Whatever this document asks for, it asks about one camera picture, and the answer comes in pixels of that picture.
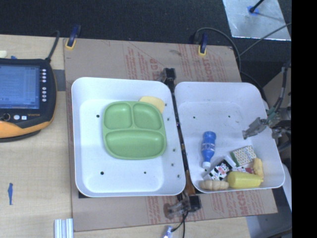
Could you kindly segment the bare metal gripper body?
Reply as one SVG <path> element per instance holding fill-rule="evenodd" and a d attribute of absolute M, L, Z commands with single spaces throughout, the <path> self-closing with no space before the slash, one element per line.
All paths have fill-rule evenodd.
<path fill-rule="evenodd" d="M 290 128 L 291 127 L 291 107 L 271 108 L 267 111 L 267 124 L 270 128 Z"/>

